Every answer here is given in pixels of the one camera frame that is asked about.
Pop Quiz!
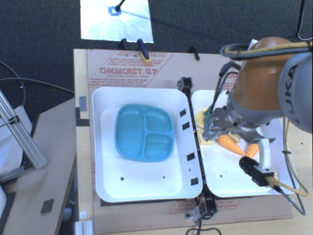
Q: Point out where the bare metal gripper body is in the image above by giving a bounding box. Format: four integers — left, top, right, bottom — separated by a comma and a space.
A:
210, 106, 248, 134

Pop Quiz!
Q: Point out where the pale yellow flat toy food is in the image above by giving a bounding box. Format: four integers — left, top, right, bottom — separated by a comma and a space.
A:
197, 128, 216, 146

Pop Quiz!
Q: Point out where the thin black and white rod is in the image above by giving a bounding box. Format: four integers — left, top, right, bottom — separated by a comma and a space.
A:
185, 87, 210, 202

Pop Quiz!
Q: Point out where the orange carrot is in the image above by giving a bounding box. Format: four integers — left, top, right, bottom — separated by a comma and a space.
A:
218, 134, 246, 157
245, 142, 260, 159

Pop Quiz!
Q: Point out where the white plastic tray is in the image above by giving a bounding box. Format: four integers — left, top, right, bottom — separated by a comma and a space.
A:
191, 89, 300, 198
91, 86, 204, 203

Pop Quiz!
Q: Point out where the blue divided plate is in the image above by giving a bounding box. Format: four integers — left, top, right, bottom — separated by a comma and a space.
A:
114, 103, 175, 163

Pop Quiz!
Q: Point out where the brown cardboard board red print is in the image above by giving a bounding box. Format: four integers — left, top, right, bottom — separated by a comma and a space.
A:
86, 48, 293, 235

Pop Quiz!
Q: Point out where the black block with thin wires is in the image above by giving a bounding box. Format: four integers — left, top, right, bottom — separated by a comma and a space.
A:
177, 76, 193, 92
198, 196, 218, 218

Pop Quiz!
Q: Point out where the black cylinder on white bracket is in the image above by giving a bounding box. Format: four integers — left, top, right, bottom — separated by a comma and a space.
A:
239, 137, 276, 187

